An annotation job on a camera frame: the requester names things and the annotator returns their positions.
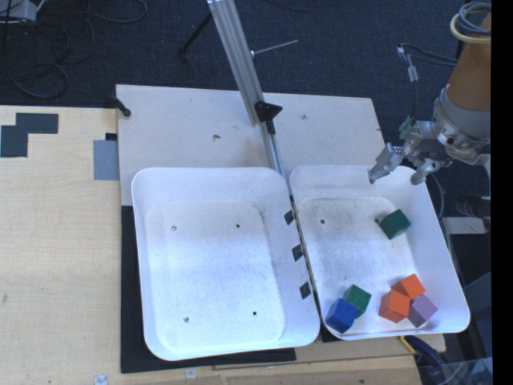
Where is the blue cube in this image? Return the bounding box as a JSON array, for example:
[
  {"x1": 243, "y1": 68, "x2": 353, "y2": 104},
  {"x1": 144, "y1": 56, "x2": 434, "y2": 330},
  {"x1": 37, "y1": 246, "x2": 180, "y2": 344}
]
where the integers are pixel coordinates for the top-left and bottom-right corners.
[{"x1": 324, "y1": 297, "x2": 359, "y2": 334}]

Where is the orange cube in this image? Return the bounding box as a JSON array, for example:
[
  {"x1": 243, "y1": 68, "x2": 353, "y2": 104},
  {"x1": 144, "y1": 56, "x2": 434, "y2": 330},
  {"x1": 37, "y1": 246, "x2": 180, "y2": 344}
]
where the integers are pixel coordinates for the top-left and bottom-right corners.
[
  {"x1": 390, "y1": 273, "x2": 427, "y2": 301},
  {"x1": 378, "y1": 289, "x2": 412, "y2": 324}
]

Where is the black cylinder on white bracket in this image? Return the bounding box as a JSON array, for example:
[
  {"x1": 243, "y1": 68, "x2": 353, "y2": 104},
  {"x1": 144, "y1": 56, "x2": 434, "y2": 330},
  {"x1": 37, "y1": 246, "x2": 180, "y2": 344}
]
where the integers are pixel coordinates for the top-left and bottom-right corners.
[{"x1": 455, "y1": 153, "x2": 492, "y2": 219}]

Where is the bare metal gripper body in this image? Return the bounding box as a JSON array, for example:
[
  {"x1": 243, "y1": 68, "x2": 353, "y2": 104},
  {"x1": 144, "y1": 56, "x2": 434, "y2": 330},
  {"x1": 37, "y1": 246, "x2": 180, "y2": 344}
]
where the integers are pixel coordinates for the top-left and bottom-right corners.
[{"x1": 402, "y1": 120, "x2": 488, "y2": 168}]

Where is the purple cube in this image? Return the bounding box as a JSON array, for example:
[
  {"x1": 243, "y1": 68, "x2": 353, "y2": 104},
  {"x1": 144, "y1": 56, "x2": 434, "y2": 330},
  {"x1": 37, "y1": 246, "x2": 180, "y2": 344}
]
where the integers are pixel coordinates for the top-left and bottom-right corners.
[{"x1": 406, "y1": 293, "x2": 439, "y2": 329}]

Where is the white plastic tray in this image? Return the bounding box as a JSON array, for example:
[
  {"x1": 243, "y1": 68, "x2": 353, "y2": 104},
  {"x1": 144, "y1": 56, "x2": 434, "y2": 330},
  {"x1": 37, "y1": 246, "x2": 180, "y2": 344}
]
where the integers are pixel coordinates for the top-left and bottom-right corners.
[
  {"x1": 289, "y1": 163, "x2": 471, "y2": 342},
  {"x1": 131, "y1": 166, "x2": 322, "y2": 363}
]

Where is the pale flat board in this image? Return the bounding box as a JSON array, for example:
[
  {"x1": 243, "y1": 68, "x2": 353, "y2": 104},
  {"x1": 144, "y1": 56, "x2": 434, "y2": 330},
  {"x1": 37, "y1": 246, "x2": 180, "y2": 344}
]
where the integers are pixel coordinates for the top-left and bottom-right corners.
[{"x1": 115, "y1": 84, "x2": 447, "y2": 367}]

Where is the green cube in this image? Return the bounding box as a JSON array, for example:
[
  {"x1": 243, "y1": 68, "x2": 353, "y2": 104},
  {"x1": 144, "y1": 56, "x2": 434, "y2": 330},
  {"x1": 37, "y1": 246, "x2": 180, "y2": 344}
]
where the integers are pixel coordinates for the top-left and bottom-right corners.
[
  {"x1": 378, "y1": 209, "x2": 412, "y2": 241},
  {"x1": 342, "y1": 283, "x2": 373, "y2": 318}
]

